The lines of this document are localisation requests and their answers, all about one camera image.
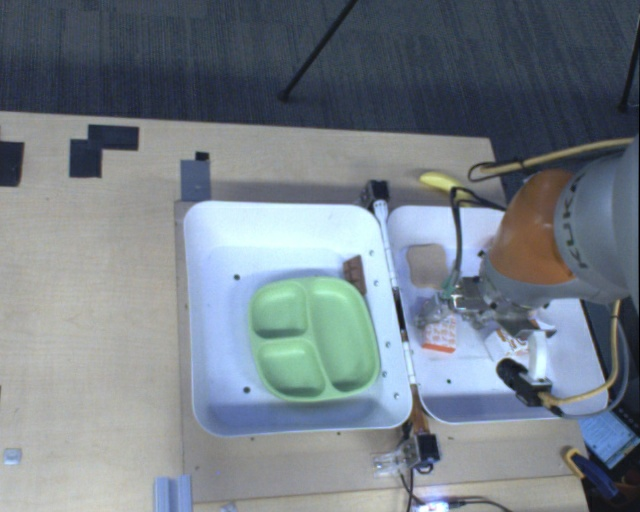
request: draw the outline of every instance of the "metal bracket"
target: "metal bracket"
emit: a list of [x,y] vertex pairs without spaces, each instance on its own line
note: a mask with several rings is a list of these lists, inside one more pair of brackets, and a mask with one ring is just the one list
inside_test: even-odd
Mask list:
[[2,461],[5,466],[17,466],[22,461],[21,448],[7,448],[4,451]]
[[439,460],[440,448],[436,436],[421,432],[402,441],[391,452],[374,455],[374,476],[394,476],[407,469],[433,466]]
[[154,502],[155,512],[193,512],[191,475],[156,478]]
[[211,199],[211,162],[207,153],[196,153],[195,160],[180,161],[180,189],[183,201]]

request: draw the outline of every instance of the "black cable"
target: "black cable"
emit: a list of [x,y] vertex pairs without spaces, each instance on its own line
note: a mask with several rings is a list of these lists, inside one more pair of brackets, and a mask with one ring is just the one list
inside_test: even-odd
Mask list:
[[409,501],[407,502],[407,512],[411,511],[411,504],[414,501],[418,505],[424,505],[424,501],[413,494],[413,469],[409,470],[409,484],[407,484],[407,480],[402,473],[400,473],[400,480],[402,481],[402,485],[404,486],[405,491],[407,491],[407,493],[409,494]]
[[421,475],[428,475],[433,471],[433,464],[427,464],[423,468],[415,468],[418,473]]
[[[565,158],[560,158],[558,160],[554,160],[554,164],[556,162],[567,162],[567,161],[575,161],[574,163],[580,163],[583,160],[586,161],[591,161],[594,160],[596,158],[602,158],[604,156],[609,156],[609,155],[615,155],[617,153],[620,153],[624,151],[623,149],[619,149],[619,148],[602,148],[602,149],[598,149],[598,150],[594,150],[594,151],[589,151],[587,153],[582,153],[579,155],[570,155],[567,156]],[[476,169],[480,169],[480,168],[486,168],[487,170],[491,170],[492,167],[499,167],[505,164],[515,164],[518,163],[520,164],[520,169],[514,169],[513,171],[507,171],[507,172],[501,172],[498,174],[488,174],[486,176],[482,176],[482,177],[475,177],[473,176],[473,173]],[[527,175],[530,174],[535,174],[536,172],[538,172],[536,170],[537,167],[540,167],[540,165],[534,165],[534,166],[525,166],[524,165],[524,160],[520,159],[520,158],[512,158],[511,160],[500,160],[497,162],[479,162],[473,166],[471,166],[469,168],[469,170],[467,171],[467,179],[471,182],[471,183],[480,183],[482,181],[487,181],[487,180],[492,180],[494,178],[501,178],[502,176],[509,176],[510,174],[517,174],[517,173],[525,173]]]
[[511,509],[508,509],[504,505],[497,503],[492,500],[488,500],[482,497],[469,497],[469,498],[442,498],[438,500],[434,500],[433,502],[427,501],[426,504],[435,503],[435,502],[445,502],[449,509],[453,510],[456,508],[466,507],[467,505],[491,505],[493,507],[499,508],[502,512],[513,512]]
[[411,436],[413,423],[411,423],[411,420],[407,420],[402,424],[401,428],[402,428],[402,439],[400,440],[400,443],[398,444],[398,446],[404,443],[407,439],[409,439],[409,436]]
[[491,501],[491,500],[460,500],[462,502],[462,504],[460,505],[460,507],[464,507],[466,505],[492,505],[496,508],[499,508],[500,510],[502,510],[502,512],[512,512],[510,509],[508,509],[507,507],[505,507],[504,505],[500,505],[500,503],[496,503],[495,501]]
[[[472,197],[469,198],[460,198],[457,199],[458,193],[464,192],[465,194]],[[456,230],[456,259],[453,265],[453,270],[451,272],[450,280],[447,288],[449,290],[453,289],[458,284],[458,279],[460,277],[460,272],[462,268],[462,223],[460,220],[460,205],[461,204],[471,204],[475,206],[483,206],[486,208],[492,208],[494,210],[505,211],[504,206],[501,206],[493,201],[489,201],[488,199],[484,199],[483,197],[478,196],[473,190],[469,190],[464,187],[452,187],[449,191],[449,205],[451,206],[451,213],[453,215],[453,223],[455,225]]]
[[[514,164],[514,163],[519,163],[520,164],[520,169],[514,169],[513,171],[508,171],[508,172],[501,172],[499,174],[488,174],[486,176],[482,176],[480,178],[476,178],[473,176],[473,171],[475,171],[476,169],[480,169],[480,168],[487,168],[487,169],[491,169],[492,167],[498,167],[499,165],[504,165],[504,164]],[[526,172],[529,169],[527,169],[524,164],[522,163],[522,160],[520,160],[519,158],[514,158],[513,160],[504,160],[501,162],[479,162],[475,165],[473,165],[471,168],[469,168],[469,170],[467,171],[467,179],[471,182],[471,183],[480,183],[482,181],[487,181],[487,180],[492,180],[494,178],[500,178],[502,176],[509,176],[510,174],[516,174],[519,172]]]

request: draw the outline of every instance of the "yellow handle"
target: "yellow handle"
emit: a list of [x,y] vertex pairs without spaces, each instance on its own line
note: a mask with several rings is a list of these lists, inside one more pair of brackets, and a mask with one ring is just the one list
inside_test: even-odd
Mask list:
[[[420,176],[420,183],[427,187],[445,192],[447,195],[451,192],[453,187],[462,187],[462,183],[459,180],[453,176],[449,176],[448,174],[438,171],[425,172]],[[466,192],[458,192],[457,197],[458,199],[471,199],[471,196]]]
[[582,471],[580,471],[580,469],[578,468],[578,466],[576,466],[576,463],[573,462],[573,459],[571,457],[573,457],[574,455],[580,455],[580,452],[578,451],[577,448],[569,448],[564,455],[562,456],[562,458],[564,459],[564,463],[569,467],[569,469],[571,470],[571,472],[576,475],[580,480],[582,480],[584,478],[584,473]]

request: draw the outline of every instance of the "gray carpet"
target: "gray carpet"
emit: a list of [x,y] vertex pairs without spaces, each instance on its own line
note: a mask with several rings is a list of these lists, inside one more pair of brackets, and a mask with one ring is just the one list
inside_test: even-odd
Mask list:
[[[480,135],[499,158],[638,130],[638,0],[3,0],[0,109]],[[637,82],[632,96],[637,101]]]

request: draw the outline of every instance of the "tripod leg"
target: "tripod leg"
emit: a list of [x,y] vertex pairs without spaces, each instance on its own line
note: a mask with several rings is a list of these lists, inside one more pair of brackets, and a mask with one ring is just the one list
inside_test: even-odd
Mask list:
[[336,30],[338,30],[338,28],[340,28],[340,25],[342,25],[342,22],[346,19],[346,17],[351,12],[351,9],[353,9],[357,3],[358,3],[358,0],[349,0],[347,5],[345,5],[344,9],[342,9],[342,11],[338,15],[338,17],[331,24],[331,26],[329,27],[329,29],[327,30],[325,35],[322,36],[322,39],[320,39],[320,42],[316,45],[316,47],[313,49],[313,51],[309,54],[309,56],[307,57],[307,60],[305,60],[304,63],[302,64],[302,66],[300,66],[300,69],[293,76],[293,78],[291,79],[289,84],[287,84],[287,86],[284,89],[282,89],[282,91],[280,91],[278,93],[278,99],[280,101],[286,102],[289,99],[289,94],[291,94],[291,91],[293,90],[293,88],[300,81],[300,79],[304,76],[304,74],[306,73],[307,69],[309,69],[311,64],[313,64],[313,61],[315,61],[316,58],[318,57],[318,55],[320,55],[320,52],[322,51],[322,49],[326,46],[326,44],[329,42],[329,40],[333,37],[333,34],[335,34]]
[[633,51],[631,52],[631,62],[629,63],[629,72],[627,73],[627,81],[624,84],[624,91],[622,92],[622,98],[618,104],[618,110],[620,112],[626,112],[629,106],[629,93],[631,92],[631,84],[633,84],[633,77],[636,74],[636,66],[638,65],[638,36],[640,34],[640,16],[638,16],[638,25],[636,25],[636,41],[633,44]]

